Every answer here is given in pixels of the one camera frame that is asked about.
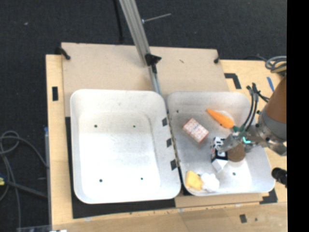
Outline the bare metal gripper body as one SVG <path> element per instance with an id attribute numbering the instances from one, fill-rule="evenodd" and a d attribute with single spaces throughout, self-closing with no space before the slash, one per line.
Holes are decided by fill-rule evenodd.
<path id="1" fill-rule="evenodd" d="M 276 136 L 267 126 L 255 124 L 240 133 L 242 143 L 254 143 L 254 148 L 260 146 L 269 148 L 280 156 L 287 155 L 286 141 Z"/>

